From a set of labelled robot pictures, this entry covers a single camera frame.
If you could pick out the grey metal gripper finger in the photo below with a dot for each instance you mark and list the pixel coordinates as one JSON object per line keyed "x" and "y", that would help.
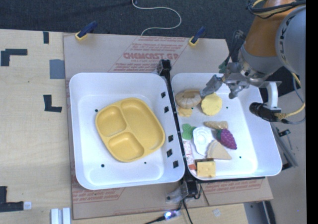
{"x": 211, "y": 86}
{"x": 235, "y": 89}

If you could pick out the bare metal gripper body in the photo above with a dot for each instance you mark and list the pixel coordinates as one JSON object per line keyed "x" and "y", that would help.
{"x": 238, "y": 75}

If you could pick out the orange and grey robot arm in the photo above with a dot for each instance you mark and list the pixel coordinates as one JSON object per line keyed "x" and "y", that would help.
{"x": 263, "y": 34}

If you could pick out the yellow round toy biscuit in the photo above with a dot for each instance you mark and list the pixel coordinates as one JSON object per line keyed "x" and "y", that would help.
{"x": 211, "y": 105}

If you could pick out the beige toy doughnut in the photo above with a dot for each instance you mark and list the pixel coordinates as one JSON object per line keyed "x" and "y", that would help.
{"x": 183, "y": 100}

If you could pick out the small yellow toy biscuit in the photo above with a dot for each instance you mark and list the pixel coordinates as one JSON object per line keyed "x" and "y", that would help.
{"x": 185, "y": 112}

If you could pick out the tan toy cone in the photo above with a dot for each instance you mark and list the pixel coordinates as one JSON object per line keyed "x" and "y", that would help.
{"x": 217, "y": 125}

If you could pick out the white plastic tray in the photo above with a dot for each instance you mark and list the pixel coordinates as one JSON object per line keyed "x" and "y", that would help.
{"x": 87, "y": 128}
{"x": 253, "y": 128}

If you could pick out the thin black rod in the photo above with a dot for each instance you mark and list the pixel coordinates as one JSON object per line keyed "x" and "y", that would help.
{"x": 177, "y": 121}

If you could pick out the purple toy grapes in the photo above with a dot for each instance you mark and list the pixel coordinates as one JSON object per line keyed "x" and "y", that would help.
{"x": 227, "y": 138}

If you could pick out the green toy leaf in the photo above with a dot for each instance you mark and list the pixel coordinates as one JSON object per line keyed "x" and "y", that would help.
{"x": 186, "y": 131}

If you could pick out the white toy fried egg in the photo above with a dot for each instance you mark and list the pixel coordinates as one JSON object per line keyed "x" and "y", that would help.
{"x": 201, "y": 139}

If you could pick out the beige toy pie slice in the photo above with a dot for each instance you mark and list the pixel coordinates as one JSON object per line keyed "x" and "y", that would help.
{"x": 217, "y": 152}

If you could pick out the white and orange packet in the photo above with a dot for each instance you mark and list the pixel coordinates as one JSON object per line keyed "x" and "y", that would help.
{"x": 188, "y": 152}

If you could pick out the yellow divided plate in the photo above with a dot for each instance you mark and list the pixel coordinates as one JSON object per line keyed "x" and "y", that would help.
{"x": 139, "y": 118}

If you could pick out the yellow toy cheese block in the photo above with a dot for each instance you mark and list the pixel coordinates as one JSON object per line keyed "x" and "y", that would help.
{"x": 206, "y": 169}

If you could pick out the brown cardboard board red print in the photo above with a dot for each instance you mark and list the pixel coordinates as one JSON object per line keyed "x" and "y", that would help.
{"x": 104, "y": 54}

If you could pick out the black cylinder on white bracket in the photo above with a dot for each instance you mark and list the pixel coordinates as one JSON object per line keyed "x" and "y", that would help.
{"x": 263, "y": 111}

